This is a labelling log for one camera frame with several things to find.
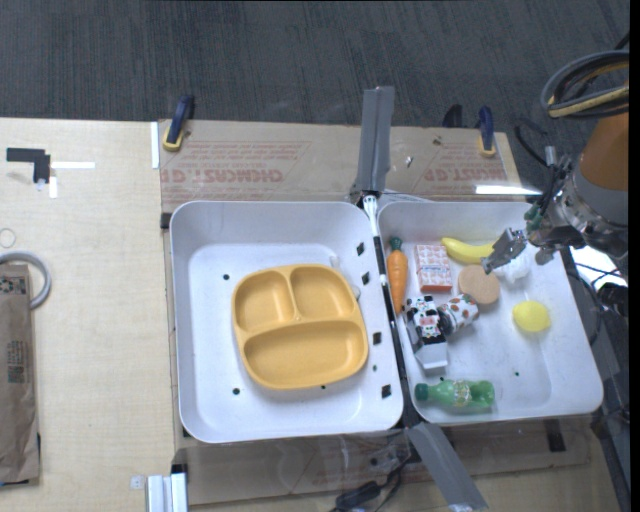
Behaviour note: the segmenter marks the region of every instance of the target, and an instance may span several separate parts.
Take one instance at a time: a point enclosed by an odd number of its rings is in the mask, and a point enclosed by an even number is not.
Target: black fabric
[[[481,106],[525,183],[525,116],[575,153],[589,122],[545,119],[538,96],[569,61],[613,49],[629,0],[169,2],[0,0],[0,116],[151,121],[183,94],[210,120],[359,125],[364,89],[396,88],[394,125],[439,126]],[[547,141],[531,140],[540,148]]]

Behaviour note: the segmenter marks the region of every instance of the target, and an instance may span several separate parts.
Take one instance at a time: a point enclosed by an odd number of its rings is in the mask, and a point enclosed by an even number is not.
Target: orange toy carrot
[[[409,273],[409,262],[407,256],[400,250],[402,240],[394,236],[389,240],[391,253],[387,257],[387,273],[389,275],[389,286],[391,288],[391,299],[396,315],[402,310],[404,291],[407,286],[407,274]]]

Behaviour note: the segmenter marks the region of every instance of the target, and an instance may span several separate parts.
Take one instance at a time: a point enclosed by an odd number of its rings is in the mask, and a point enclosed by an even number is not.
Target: yellow ball
[[[528,332],[543,331],[551,325],[547,308],[535,300],[525,300],[516,304],[512,313],[516,325]]]

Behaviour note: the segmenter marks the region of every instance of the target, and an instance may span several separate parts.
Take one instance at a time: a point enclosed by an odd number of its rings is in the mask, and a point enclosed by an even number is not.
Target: blue and yellow clamp
[[[178,151],[180,149],[184,136],[184,122],[193,116],[193,102],[194,97],[191,95],[180,96],[171,125],[162,136],[162,147],[166,151]]]
[[[493,158],[496,154],[496,146],[493,137],[493,114],[491,109],[483,106],[478,112],[478,118],[477,128],[480,129],[478,149],[483,157]]]

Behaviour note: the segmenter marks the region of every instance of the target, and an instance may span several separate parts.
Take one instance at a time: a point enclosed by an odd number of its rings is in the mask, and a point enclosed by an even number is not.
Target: yellow divided plate
[[[233,328],[251,377],[271,389],[330,384],[356,373],[369,345],[349,283],[331,267],[287,265],[244,277]]]

